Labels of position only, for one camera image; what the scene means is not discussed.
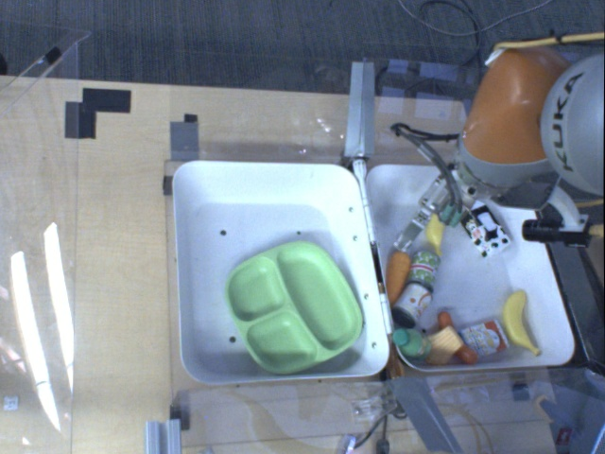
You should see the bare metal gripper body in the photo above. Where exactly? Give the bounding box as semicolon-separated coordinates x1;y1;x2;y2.
416;169;479;221

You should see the small yellow banana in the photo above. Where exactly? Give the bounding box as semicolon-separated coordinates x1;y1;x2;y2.
424;212;448;257

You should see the green and white can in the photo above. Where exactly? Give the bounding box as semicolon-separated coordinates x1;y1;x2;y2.
407;250;442;286

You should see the orange carrot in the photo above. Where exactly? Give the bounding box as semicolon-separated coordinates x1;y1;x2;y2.
385;249;413;307

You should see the cow print milk carton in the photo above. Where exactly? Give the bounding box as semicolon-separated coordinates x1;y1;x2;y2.
460;201;512;258

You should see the white can with orange print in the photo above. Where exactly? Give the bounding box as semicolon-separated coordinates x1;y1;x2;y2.
391;281;434;329

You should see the white plastic tray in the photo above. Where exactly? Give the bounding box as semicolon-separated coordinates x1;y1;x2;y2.
171;160;391;387
366;163;577;374

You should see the red sausage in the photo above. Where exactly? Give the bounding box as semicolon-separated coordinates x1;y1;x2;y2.
436;310;479;366

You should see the green bottle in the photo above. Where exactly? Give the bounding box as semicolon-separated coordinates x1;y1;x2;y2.
392;327;432;360

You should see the green divided plate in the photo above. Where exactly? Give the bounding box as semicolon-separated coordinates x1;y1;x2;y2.
225;240;365;375

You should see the yellow bread slice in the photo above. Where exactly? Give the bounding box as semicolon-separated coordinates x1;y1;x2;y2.
424;324;466;366

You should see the white and orange packet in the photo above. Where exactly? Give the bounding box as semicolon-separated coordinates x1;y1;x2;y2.
458;319;510;359

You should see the large yellow banana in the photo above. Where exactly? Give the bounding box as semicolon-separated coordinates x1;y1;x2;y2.
501;289;543;358

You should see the black cylinder on white bracket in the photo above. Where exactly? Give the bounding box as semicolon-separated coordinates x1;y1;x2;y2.
521;185;592;249

